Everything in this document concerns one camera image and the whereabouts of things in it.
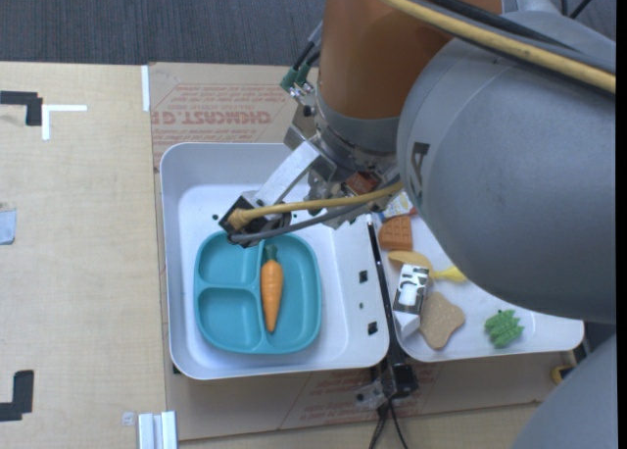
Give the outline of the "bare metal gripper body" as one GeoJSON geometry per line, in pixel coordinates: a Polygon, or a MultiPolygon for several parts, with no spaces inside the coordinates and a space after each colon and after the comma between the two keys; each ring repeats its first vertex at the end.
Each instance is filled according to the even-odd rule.
{"type": "Polygon", "coordinates": [[[330,129],[314,135],[310,143],[320,154],[308,174],[310,200],[361,196],[399,181],[394,153],[366,150],[330,129]]]}

